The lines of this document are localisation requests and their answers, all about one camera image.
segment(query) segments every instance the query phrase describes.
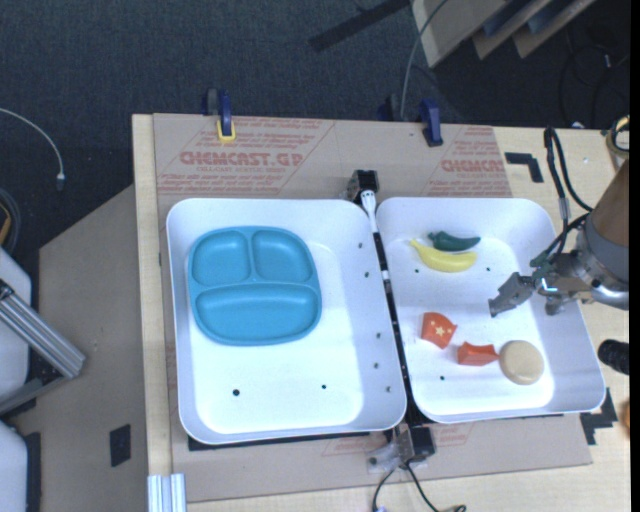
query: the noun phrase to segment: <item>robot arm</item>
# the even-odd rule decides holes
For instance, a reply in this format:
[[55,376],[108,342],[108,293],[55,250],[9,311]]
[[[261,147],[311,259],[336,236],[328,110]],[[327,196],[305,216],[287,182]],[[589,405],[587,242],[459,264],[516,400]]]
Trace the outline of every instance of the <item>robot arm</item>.
[[498,296],[489,300],[492,317],[517,307],[536,292],[547,298],[545,308],[550,315],[572,300],[629,309],[629,160],[598,205],[570,229],[578,230],[574,249],[553,256],[548,250],[543,252],[532,260],[535,270],[531,276],[513,273],[498,289]]

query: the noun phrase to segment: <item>green toy vegetable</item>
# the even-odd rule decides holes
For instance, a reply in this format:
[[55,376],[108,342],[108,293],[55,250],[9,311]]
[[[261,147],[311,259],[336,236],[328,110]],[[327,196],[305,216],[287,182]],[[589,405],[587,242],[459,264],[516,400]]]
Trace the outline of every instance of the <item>green toy vegetable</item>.
[[479,236],[458,238],[444,231],[429,233],[429,238],[433,241],[433,246],[436,249],[447,252],[466,251],[480,241]]

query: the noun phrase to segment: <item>yellow clamp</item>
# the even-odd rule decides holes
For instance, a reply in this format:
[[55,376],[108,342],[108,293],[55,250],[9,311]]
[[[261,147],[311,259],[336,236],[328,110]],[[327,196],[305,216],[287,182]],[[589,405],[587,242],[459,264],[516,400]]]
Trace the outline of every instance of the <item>yellow clamp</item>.
[[222,123],[220,122],[220,119],[218,119],[218,122],[216,123],[216,128],[218,129],[218,139],[221,142],[233,142],[236,140],[236,125],[233,121],[231,121],[231,135],[225,135],[222,133]]

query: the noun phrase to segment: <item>beige round toy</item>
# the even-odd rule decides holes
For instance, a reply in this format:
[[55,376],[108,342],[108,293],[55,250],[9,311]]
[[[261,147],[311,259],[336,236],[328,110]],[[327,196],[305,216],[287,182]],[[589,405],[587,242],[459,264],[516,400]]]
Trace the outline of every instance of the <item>beige round toy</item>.
[[542,377],[544,359],[528,341],[510,341],[500,350],[500,368],[509,380],[527,386]]

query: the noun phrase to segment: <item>cardboard sheet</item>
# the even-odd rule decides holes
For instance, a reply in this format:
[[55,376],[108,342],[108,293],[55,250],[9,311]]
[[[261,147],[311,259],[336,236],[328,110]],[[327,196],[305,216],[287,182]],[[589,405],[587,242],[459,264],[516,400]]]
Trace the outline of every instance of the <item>cardboard sheet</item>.
[[[510,197],[493,129],[443,126],[430,148],[413,123],[234,118],[238,138],[218,140],[214,118],[154,116],[173,470],[189,502],[374,485],[367,454],[382,433],[190,450],[177,411],[166,216],[188,197],[335,198],[357,169],[378,172],[378,200],[394,196]],[[578,415],[434,424],[437,453],[417,468],[436,479],[589,464]],[[395,481],[406,478],[399,473]]]

